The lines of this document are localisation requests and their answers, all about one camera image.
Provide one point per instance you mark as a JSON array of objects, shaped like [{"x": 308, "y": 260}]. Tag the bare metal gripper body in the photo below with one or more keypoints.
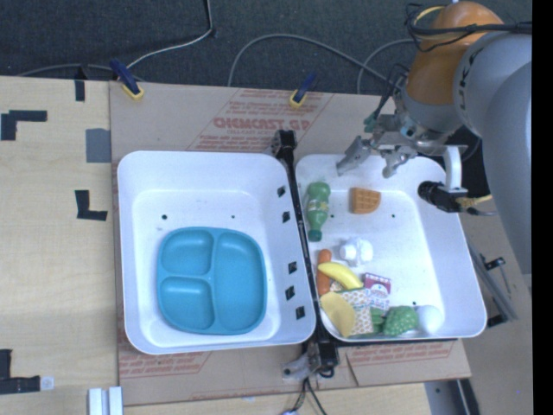
[{"x": 402, "y": 138}]

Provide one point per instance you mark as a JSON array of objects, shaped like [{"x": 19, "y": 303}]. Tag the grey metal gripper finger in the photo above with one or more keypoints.
[
  {"x": 394, "y": 161},
  {"x": 352, "y": 156}
]

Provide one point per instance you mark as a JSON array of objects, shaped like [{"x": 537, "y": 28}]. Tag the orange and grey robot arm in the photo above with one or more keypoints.
[{"x": 497, "y": 102}]

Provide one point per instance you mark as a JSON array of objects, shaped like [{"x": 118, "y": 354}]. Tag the orange waffle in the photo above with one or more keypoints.
[{"x": 364, "y": 200}]

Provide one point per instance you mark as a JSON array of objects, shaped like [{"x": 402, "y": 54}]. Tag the green plastic bottle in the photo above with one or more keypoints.
[{"x": 317, "y": 208}]

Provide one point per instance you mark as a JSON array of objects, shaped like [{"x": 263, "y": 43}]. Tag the white plastic tray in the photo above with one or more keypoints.
[
  {"x": 198, "y": 180},
  {"x": 415, "y": 240}
]

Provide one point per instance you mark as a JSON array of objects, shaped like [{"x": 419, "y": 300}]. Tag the thin black rod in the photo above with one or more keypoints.
[{"x": 302, "y": 231}]

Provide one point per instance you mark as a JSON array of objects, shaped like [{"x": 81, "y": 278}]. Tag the white plastic bottle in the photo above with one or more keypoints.
[{"x": 356, "y": 251}]

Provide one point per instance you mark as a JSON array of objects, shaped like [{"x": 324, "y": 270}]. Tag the orange carrot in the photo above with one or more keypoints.
[{"x": 324, "y": 257}]

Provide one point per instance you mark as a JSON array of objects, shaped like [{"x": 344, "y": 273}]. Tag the yellow banana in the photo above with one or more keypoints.
[{"x": 341, "y": 273}]

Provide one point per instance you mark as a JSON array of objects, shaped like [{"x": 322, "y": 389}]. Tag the red and white carton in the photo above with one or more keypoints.
[{"x": 378, "y": 290}]

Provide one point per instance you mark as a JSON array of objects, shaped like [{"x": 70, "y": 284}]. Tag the orange and green patterned packet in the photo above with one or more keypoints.
[{"x": 363, "y": 307}]

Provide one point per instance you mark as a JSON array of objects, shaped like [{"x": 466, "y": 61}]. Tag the yellow taco shell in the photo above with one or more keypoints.
[{"x": 337, "y": 311}]

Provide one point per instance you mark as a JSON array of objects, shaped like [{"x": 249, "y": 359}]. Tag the white egg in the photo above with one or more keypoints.
[{"x": 430, "y": 318}]

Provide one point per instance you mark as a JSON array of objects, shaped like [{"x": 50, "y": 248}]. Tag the brown cardboard board red print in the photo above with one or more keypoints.
[{"x": 173, "y": 119}]

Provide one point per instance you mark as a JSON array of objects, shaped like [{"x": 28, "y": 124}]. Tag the blue divided plate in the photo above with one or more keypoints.
[{"x": 211, "y": 281}]

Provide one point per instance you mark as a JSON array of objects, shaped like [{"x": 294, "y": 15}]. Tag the black cylinder on white bracket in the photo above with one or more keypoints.
[{"x": 440, "y": 195}]

